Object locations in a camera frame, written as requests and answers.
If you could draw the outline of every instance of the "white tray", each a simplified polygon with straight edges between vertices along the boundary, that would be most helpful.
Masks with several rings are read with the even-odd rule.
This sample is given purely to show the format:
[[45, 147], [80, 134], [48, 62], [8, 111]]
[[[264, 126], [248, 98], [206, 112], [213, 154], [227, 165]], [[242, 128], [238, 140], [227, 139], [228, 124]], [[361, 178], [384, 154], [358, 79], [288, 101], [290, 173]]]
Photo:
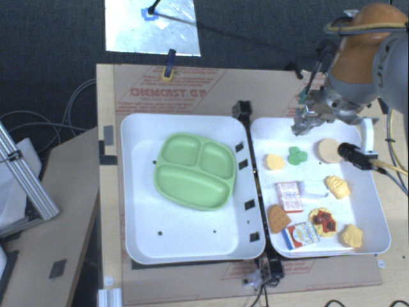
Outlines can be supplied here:
[[[204, 136], [228, 146], [236, 163], [233, 195], [216, 211], [184, 207], [162, 197], [153, 183], [153, 161], [175, 132]], [[227, 116], [133, 114], [121, 124], [125, 190], [125, 242], [141, 264], [253, 259], [265, 247], [256, 184], [243, 125]], [[243, 149], [236, 153], [236, 145]], [[245, 203], [254, 200], [246, 210]]]
[[[329, 209], [338, 222], [338, 232], [332, 238], [321, 238], [316, 244], [290, 250], [282, 233], [270, 233], [273, 247], [288, 258], [317, 257], [334, 255], [356, 255], [383, 253], [390, 246], [390, 234], [383, 215], [382, 206], [373, 182], [371, 171], [361, 171], [351, 163], [342, 161], [337, 164], [321, 162], [316, 155], [318, 142], [333, 138], [340, 143], [348, 142], [360, 146], [360, 136], [354, 126], [340, 121], [313, 128], [306, 136], [294, 136], [291, 132], [293, 120], [289, 118], [258, 118], [251, 126], [254, 153], [258, 165], [259, 181], [266, 210], [279, 203], [275, 183], [303, 180], [324, 180], [329, 175], [345, 179], [351, 189], [351, 195], [337, 200], [332, 193], [319, 200], [302, 199], [304, 211], [289, 214], [290, 224], [308, 220], [309, 212], [317, 207]], [[307, 162], [298, 166], [287, 160], [288, 149], [298, 146], [308, 153]], [[266, 154], [280, 155], [286, 160], [281, 170], [272, 171], [265, 165]], [[359, 249], [344, 246], [341, 232], [347, 224], [354, 224], [364, 231], [363, 245]]]

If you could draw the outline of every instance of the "blue clamp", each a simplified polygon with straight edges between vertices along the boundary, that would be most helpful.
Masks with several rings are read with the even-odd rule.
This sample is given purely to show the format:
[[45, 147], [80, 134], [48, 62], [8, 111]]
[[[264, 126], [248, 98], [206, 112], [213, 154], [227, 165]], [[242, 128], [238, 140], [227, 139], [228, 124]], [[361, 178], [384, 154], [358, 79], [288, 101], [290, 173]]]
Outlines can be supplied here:
[[164, 71], [162, 72], [162, 80], [165, 82], [172, 81], [173, 63], [174, 63], [175, 56], [176, 56], [176, 50], [169, 49], [169, 52], [167, 53], [166, 67], [164, 68]]
[[149, 22], [149, 21], [153, 21], [153, 20], [159, 19], [159, 16], [158, 16], [157, 13], [153, 13], [153, 15], [150, 15], [150, 14], [148, 13], [148, 9], [149, 9], [149, 8], [143, 8], [143, 9], [141, 9], [141, 15], [142, 15], [142, 17], [143, 17], [144, 20], [146, 20], [146, 21]]

